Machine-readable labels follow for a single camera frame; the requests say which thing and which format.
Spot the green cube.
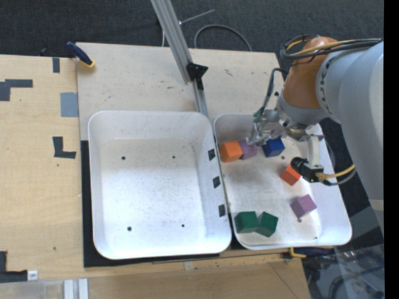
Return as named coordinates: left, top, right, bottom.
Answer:
left=254, top=211, right=279, bottom=238
left=233, top=211, right=260, bottom=234

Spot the blue cube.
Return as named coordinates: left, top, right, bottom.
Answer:
left=261, top=136, right=286, bottom=158

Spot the pale wood board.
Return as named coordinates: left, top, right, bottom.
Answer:
left=75, top=42, right=336, bottom=279

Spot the black cylinder on white bracket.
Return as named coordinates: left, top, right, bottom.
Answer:
left=291, top=135, right=325, bottom=184

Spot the purple cube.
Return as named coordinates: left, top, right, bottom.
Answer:
left=238, top=138, right=259, bottom=161
left=290, top=194, right=318, bottom=219

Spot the white plastic tray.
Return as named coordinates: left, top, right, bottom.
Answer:
left=87, top=110, right=233, bottom=260
left=213, top=113, right=353, bottom=251

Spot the orange cube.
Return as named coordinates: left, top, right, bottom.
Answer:
left=279, top=163, right=303, bottom=187
left=218, top=140, right=244, bottom=164

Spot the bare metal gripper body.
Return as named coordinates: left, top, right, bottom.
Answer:
left=254, top=108, right=312, bottom=142

